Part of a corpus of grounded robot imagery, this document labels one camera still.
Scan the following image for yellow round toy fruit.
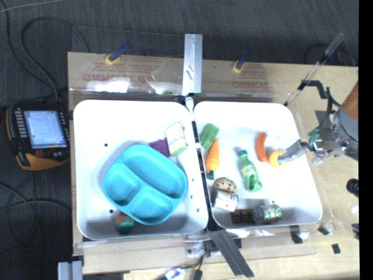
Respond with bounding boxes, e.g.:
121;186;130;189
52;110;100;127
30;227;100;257
268;150;288;169

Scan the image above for green toy vegetable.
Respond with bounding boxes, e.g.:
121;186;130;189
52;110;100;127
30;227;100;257
199;123;220;149

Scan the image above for green and orange round toy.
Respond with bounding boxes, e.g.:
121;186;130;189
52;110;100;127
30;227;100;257
114;212;135;235

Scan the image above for black cylinder on white bracket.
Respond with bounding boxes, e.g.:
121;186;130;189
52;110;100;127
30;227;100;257
346;178;360;198

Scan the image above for brown chocolate bar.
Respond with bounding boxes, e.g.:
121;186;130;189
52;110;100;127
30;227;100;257
231;209;256;224

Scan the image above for brown cardboard board red print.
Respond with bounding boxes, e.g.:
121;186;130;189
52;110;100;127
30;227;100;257
67;52;360;275

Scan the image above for blue divided plate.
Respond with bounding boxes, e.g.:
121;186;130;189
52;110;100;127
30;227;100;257
101;143;189;226

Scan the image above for brown chocolate chip biscuit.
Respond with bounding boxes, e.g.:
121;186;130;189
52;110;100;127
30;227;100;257
212;177;237;194

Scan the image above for purple toy grapes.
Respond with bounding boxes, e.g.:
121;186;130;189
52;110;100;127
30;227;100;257
148;138;171;158

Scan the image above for grey and green can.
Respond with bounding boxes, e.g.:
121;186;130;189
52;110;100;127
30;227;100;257
252;204;283;225

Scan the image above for white plastic tray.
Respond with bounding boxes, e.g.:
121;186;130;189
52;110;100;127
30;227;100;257
72;99;209;241
193;100;323;230

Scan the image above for white green yellow carton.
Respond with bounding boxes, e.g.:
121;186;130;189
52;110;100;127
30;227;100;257
165;121;188;156

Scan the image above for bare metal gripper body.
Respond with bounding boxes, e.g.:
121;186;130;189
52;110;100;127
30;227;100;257
307;135;344;166

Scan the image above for orange toy carrot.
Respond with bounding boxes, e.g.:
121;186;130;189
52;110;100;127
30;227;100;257
205;139;220;180

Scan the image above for orange toy sausage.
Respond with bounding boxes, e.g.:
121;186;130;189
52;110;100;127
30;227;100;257
256;132;268;163

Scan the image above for green plastic bottle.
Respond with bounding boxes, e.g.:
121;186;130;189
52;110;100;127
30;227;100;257
238;149;263;192

